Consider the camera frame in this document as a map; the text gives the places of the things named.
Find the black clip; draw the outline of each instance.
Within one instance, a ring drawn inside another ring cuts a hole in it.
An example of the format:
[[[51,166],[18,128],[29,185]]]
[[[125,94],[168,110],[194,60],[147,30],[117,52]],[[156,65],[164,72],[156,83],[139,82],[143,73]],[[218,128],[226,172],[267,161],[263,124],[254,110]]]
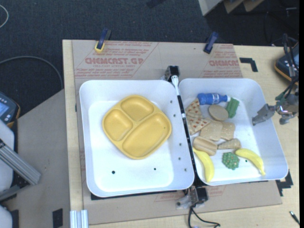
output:
[[[165,80],[168,82],[172,82],[171,77],[173,75],[176,75],[177,77],[180,75],[179,66],[168,66],[165,72]]]
[[[99,41],[95,45],[95,51],[97,53],[101,53],[103,51],[105,47],[104,41],[108,40],[110,38],[110,35],[111,35],[111,30],[109,30],[108,28],[104,28],[103,31],[101,32]]]
[[[208,38],[207,44],[205,45],[204,48],[204,52],[210,54],[212,48],[213,48],[213,44],[214,42],[217,40],[217,38],[219,37],[217,32],[212,32],[210,37]]]

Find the yellow clamp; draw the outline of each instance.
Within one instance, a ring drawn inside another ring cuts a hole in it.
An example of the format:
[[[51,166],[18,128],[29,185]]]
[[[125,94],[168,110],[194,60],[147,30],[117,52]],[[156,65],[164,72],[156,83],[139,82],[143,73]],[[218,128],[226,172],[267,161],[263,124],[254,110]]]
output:
[[[111,34],[111,31],[107,28],[104,28],[103,31],[101,32],[101,36],[99,41],[95,45],[95,52],[101,53],[105,47],[105,40],[109,39]]]

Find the cardboard sheet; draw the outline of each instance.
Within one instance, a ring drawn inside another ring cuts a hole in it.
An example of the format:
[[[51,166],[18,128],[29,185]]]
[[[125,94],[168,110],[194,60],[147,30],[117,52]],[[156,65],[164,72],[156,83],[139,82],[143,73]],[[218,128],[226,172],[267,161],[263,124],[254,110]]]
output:
[[[106,41],[102,53],[94,51],[96,41],[73,40],[76,108],[81,158],[84,208],[90,224],[187,214],[176,209],[183,191],[95,199],[86,184],[86,165],[79,88],[92,79],[161,79],[168,66],[177,65],[179,80],[185,78],[242,78],[238,58],[231,44],[214,44],[210,54],[204,43]],[[207,186],[209,200],[197,212],[281,204],[275,181]]]

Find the cable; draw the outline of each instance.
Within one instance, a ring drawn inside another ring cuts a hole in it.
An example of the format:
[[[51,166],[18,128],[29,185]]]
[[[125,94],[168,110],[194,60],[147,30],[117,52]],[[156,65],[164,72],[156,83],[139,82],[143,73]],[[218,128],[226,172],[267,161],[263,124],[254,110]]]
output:
[[[266,43],[269,44],[270,42],[267,38],[267,32],[266,32],[266,19],[267,19],[267,17],[268,17],[268,12],[266,12],[265,17],[264,17],[263,29],[264,29],[264,37],[265,37]]]
[[[193,210],[193,207],[194,207],[194,206],[195,206],[195,205],[191,206],[190,209],[189,209],[189,215],[188,215],[188,225],[189,225],[189,228],[192,228],[191,223],[190,223],[190,219],[191,219],[191,214],[192,214],[192,213],[193,213],[200,221],[205,222],[205,223],[209,223],[209,224],[214,224],[214,225],[215,225],[214,228],[220,227],[220,224],[217,223],[217,222],[206,221],[206,220],[203,220],[201,217],[199,217],[199,216],[197,215],[197,213]]]
[[[297,71],[299,71],[299,67],[296,65],[296,63],[294,61],[295,57],[294,57],[293,50],[292,50],[291,45],[290,45],[290,41],[289,41],[288,35],[286,33],[283,34],[283,46],[284,46],[284,52],[285,52],[285,55],[286,55],[289,67],[292,68],[293,65],[294,65],[295,69]],[[291,83],[287,87],[287,89],[284,91],[284,94],[288,91],[287,94],[284,96],[285,99],[287,99],[287,97],[291,94],[291,91],[292,91],[295,83],[299,81],[299,76],[292,76],[292,75],[290,75],[290,78],[291,78]]]
[[[6,20],[4,21],[4,23],[0,25],[0,28],[1,28],[1,27],[3,27],[3,26],[6,24],[6,22],[9,20],[9,12],[8,12],[8,11],[6,10],[6,8],[3,7],[1,4],[0,4],[0,7],[4,9],[4,11],[6,12],[6,15],[7,15],[7,16],[6,16]]]
[[[294,39],[294,38],[292,38],[292,37],[288,37],[288,39],[289,39],[290,41],[292,41],[294,44],[297,44],[297,43],[298,43],[298,40],[296,40],[296,39]],[[276,40],[273,40],[273,41],[270,43],[270,45],[273,45],[273,44],[275,44],[275,43],[278,42],[278,41],[282,41],[282,37],[280,37],[280,38],[278,38],[278,39],[276,39]]]
[[[37,59],[37,60],[41,60],[45,63],[47,63],[48,65],[50,65],[54,70],[55,72],[57,73],[59,79],[60,79],[60,84],[61,84],[61,89],[63,89],[63,80],[62,80],[62,77],[59,73],[59,71],[55,68],[55,66],[53,64],[51,64],[50,62],[44,60],[43,58],[40,58],[40,57],[34,57],[34,56],[19,56],[19,57],[12,57],[12,58],[9,58],[9,59],[6,59],[6,60],[3,60],[0,62],[0,65],[1,64],[4,64],[4,63],[7,63],[9,61],[12,61],[12,60],[16,60],[16,59],[22,59],[22,58],[31,58],[31,59]]]

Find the blue clamp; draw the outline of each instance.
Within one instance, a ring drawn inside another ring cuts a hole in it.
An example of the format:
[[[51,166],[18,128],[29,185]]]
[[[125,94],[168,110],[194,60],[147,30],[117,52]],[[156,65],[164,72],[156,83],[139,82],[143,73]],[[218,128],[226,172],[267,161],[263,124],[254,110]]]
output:
[[[213,48],[213,44],[214,42],[217,40],[217,38],[219,37],[217,32],[212,32],[210,37],[208,38],[207,44],[205,45],[204,48],[204,52],[210,54],[212,48]]]
[[[108,28],[104,28],[103,31],[101,32],[99,41],[95,45],[95,51],[97,53],[101,53],[103,51],[105,47],[104,41],[108,40],[110,35],[111,35],[111,30],[109,30]]]

